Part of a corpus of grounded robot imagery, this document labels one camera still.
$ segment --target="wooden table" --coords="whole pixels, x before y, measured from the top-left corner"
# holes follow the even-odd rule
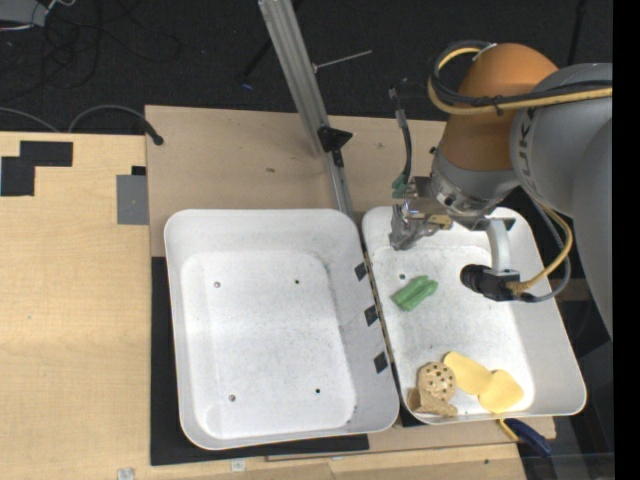
[[[228,127],[230,118],[248,118],[234,112],[172,110],[163,120],[162,107],[147,110],[171,144],[168,150],[178,135],[190,135],[181,123],[215,130]],[[299,124],[290,115],[254,117],[274,119],[274,126]],[[336,118],[336,124],[357,128],[366,121],[360,119]],[[388,121],[366,121],[367,144],[375,153],[399,140],[395,123]],[[234,126],[236,135],[250,142],[243,128]],[[438,126],[415,123],[416,130],[432,130],[432,141]],[[0,197],[0,478],[115,480],[122,468],[133,468],[135,480],[404,479],[427,473],[526,478],[516,445],[491,422],[392,428],[371,436],[368,453],[340,460],[247,458],[238,464],[244,473],[232,472],[228,460],[150,466],[150,256],[152,230],[161,218],[152,205],[151,227],[118,224],[116,201],[116,176],[148,164],[145,138],[3,132],[0,156],[18,156],[21,140],[73,142],[73,166],[36,167],[34,196]],[[399,155],[395,147],[389,151]],[[345,148],[345,158],[348,166],[357,161],[376,165],[355,149]],[[154,179],[149,168],[154,190],[166,180]],[[351,185],[358,210],[376,203],[361,191],[376,183],[386,186],[388,180],[370,184],[362,179],[363,171],[355,172],[354,167]],[[367,172],[376,177],[375,171]],[[255,181],[274,173],[253,174]],[[551,418],[529,423],[554,437]]]

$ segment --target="black clamp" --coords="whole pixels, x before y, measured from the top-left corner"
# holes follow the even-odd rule
[[[318,138],[320,139],[320,144],[322,144],[322,149],[325,153],[331,152],[333,155],[333,163],[336,167],[344,167],[344,160],[340,149],[349,142],[351,137],[353,137],[353,133],[336,130],[330,126],[322,125],[318,128]]]

